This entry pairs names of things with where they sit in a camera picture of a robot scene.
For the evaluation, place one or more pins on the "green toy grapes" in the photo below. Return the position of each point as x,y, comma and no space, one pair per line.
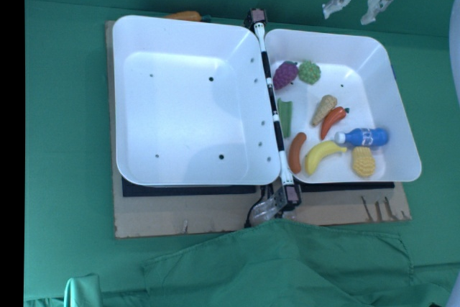
309,72

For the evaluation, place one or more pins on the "white plastic tray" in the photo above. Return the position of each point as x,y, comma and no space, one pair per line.
381,90
179,111

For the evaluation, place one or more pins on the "purple toy grapes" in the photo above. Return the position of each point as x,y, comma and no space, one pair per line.
285,75

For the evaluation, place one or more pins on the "black and white thin rod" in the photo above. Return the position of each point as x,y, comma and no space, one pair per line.
269,77

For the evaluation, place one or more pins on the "beige toy corn cob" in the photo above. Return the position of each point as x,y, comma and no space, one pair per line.
323,108

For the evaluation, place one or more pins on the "orange toy chili pepper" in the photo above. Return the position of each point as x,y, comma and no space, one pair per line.
331,120

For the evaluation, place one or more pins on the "blue toy bottle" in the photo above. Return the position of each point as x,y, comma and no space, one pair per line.
368,137

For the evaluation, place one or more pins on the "yellow toy corn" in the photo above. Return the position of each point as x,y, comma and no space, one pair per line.
363,162

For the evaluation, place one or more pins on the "yellow banana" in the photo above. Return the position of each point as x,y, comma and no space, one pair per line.
318,154

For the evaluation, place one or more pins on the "orange toy carrot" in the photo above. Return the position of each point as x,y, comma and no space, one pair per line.
183,16

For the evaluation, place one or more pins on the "orange toy sausage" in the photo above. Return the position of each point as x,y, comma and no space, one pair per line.
296,152

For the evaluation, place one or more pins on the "brown cardboard board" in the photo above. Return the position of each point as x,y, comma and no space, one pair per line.
201,212

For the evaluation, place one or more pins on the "green cloth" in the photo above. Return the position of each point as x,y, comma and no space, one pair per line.
287,262

